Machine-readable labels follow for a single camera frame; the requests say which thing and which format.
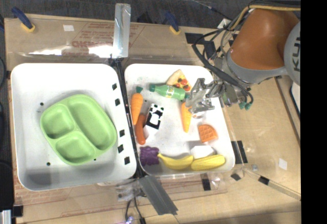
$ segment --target table top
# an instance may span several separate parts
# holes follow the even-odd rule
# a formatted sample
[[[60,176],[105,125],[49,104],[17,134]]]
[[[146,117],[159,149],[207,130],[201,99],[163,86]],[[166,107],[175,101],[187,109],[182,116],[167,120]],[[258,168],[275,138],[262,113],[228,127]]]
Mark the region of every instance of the table top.
[[[35,34],[26,34],[17,28],[17,20],[6,19],[8,70],[29,61],[53,62],[51,58],[27,58],[24,54],[40,51],[42,48],[54,49],[69,44],[69,41],[80,42],[84,34],[83,28],[90,23],[104,23],[108,25],[109,30],[112,26],[112,21],[28,16],[36,27],[39,25],[49,28],[40,29]],[[75,33],[64,31],[63,25],[73,25]],[[202,65],[187,42],[185,34],[205,34],[211,30],[180,28],[181,33],[175,35],[166,25],[131,23],[129,58],[123,61],[123,67],[133,63]],[[219,39],[220,37],[217,37],[214,42],[219,43]],[[8,85],[15,204],[24,205],[26,209],[24,216],[17,219],[18,223],[40,220],[47,223],[46,220],[54,218],[58,219],[58,223],[64,223],[67,218],[71,223],[81,220],[87,223],[88,218],[92,216],[99,219],[110,216],[112,223],[122,222],[126,201],[117,199],[114,185],[94,184],[32,192],[19,183],[10,80]],[[285,212],[295,212],[288,217],[298,219],[300,214],[296,212],[300,211],[301,198],[300,119],[290,96],[291,85],[292,81],[288,76],[273,78],[251,88],[255,102],[250,110],[240,110],[236,105],[224,107],[231,140],[240,151],[234,169],[222,174],[161,179],[162,186],[178,208],[178,215],[157,216],[148,199],[138,197],[139,208],[144,217],[151,220],[151,223],[189,223],[231,217],[242,217],[245,221],[245,216],[259,214],[276,214],[276,218],[282,218]],[[204,190],[204,179],[209,182],[209,190]],[[137,218],[133,205],[130,214]]]

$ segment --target green plate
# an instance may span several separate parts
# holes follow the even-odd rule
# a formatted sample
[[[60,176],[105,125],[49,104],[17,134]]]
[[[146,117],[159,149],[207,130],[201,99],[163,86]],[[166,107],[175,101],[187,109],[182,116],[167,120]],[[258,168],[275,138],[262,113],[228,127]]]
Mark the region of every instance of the green plate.
[[[47,108],[40,119],[45,138],[67,164],[81,165],[111,148],[117,131],[95,99],[78,94]]]

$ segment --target pizza slice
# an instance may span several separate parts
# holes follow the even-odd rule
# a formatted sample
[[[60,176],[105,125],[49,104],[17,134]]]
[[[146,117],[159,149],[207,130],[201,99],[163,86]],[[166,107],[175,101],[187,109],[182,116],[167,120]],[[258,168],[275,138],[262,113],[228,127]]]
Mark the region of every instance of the pizza slice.
[[[186,79],[182,70],[175,71],[167,80],[167,85],[179,87],[184,89],[186,92],[191,90],[191,85],[189,81]]]

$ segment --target orange cheese wedge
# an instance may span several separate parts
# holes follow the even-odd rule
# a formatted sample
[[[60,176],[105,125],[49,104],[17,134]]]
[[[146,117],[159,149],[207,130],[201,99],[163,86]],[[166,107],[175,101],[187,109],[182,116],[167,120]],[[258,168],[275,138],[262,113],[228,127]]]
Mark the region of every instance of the orange cheese wedge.
[[[200,139],[201,139],[202,143],[218,138],[218,134],[217,134],[216,130],[208,124],[199,125],[198,130],[199,130]]]

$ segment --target toy bottle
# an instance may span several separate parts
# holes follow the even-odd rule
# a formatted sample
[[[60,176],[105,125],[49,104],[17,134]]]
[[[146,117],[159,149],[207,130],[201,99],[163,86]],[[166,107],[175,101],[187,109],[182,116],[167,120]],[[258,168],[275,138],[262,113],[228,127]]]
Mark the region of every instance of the toy bottle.
[[[157,92],[158,94],[166,98],[173,98],[178,100],[183,100],[185,98],[185,90],[174,86],[169,86],[169,85],[157,86],[154,84],[150,84],[149,90],[151,92]]]

